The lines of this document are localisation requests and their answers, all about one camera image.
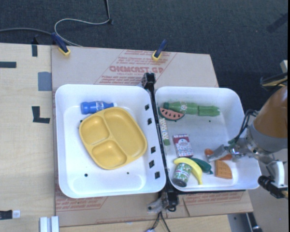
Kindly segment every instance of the green glass bottle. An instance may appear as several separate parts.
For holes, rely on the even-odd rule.
[[[183,102],[183,101],[177,101],[168,103],[165,102],[163,104],[163,108],[165,109],[171,109],[175,112],[182,113],[182,114],[197,114],[198,113],[198,105],[196,103],[192,102]]]

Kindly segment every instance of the robotic hand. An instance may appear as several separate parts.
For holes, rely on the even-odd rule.
[[[276,91],[259,112],[248,110],[239,134],[230,140],[228,146],[221,145],[209,161],[217,160],[227,154],[233,159],[244,156],[254,157],[266,165],[270,176],[261,176],[258,183],[276,198],[288,198],[283,162],[270,155],[288,148],[288,86]],[[248,125],[249,117],[254,116]]]

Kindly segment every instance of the watermelon slice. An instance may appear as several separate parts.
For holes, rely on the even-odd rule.
[[[170,109],[165,109],[163,107],[159,107],[158,109],[159,115],[166,120],[177,121],[181,119],[185,114],[175,112]]]

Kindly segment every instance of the white tray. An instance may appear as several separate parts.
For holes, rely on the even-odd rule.
[[[218,148],[221,144],[228,145],[241,127],[244,112],[238,95],[227,88],[208,87],[162,87],[155,94],[157,107],[164,102],[195,102],[199,105],[214,105],[220,108],[216,117],[185,115],[180,120],[167,121],[170,146],[165,146],[165,155],[170,179],[172,179],[177,158],[172,135],[188,134],[195,158],[206,160],[204,150]],[[199,185],[194,176],[190,176],[186,187],[175,186],[183,192],[220,191],[255,189],[259,186],[261,175],[259,163],[254,158],[244,157],[237,162],[225,161],[231,168],[233,179],[222,179],[214,174],[203,174],[203,184]]]
[[[137,86],[63,85],[55,96],[58,180],[71,198],[114,196],[160,191],[166,183],[159,138],[150,96]],[[116,102],[126,109],[147,138],[148,148],[139,159],[115,170],[96,165],[79,136],[82,102]]]

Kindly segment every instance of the light wood surface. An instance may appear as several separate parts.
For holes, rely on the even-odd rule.
[[[51,72],[50,46],[0,43],[0,210],[20,210],[20,218],[0,220],[0,231],[38,231],[40,217],[55,215],[52,92],[38,91],[38,73]],[[40,106],[49,124],[33,123],[32,106]],[[230,232],[227,215],[167,219],[172,232]],[[153,221],[60,228],[62,232],[146,231]],[[166,231],[163,222],[156,232]]]

